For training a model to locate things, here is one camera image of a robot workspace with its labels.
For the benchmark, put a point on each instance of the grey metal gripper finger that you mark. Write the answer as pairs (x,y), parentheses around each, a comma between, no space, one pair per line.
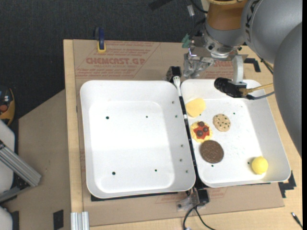
(199,67)
(187,67)

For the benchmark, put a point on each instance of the white plastic tray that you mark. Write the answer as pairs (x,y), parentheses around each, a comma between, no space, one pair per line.
(244,133)
(129,140)

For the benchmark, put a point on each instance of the yellow lemon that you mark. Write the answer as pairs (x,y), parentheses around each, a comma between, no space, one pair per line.
(259,165)

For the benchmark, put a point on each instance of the thin black and white rod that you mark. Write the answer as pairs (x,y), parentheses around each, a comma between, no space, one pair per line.
(184,111)

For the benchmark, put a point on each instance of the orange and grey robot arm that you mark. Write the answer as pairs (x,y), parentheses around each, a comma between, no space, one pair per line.
(271,23)

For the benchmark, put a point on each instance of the round brown chocolate biscuit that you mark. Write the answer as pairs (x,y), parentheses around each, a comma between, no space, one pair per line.
(212,151)

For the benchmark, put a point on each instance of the black cylinder on white bracket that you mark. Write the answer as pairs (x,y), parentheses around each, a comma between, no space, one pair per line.
(231,87)

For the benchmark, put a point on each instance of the chocolate chip biscuit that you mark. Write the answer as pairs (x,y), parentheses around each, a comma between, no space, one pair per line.
(221,122)

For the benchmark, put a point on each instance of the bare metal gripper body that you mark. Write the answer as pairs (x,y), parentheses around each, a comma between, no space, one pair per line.
(216,49)

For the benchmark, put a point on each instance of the brown cardboard board, red print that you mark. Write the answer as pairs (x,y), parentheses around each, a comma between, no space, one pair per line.
(120,61)

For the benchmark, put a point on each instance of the yellow pizza slice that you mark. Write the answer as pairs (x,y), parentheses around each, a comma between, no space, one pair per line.
(201,132)

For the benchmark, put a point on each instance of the pale yellow potato slice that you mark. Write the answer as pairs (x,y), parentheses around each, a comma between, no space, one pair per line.
(195,107)

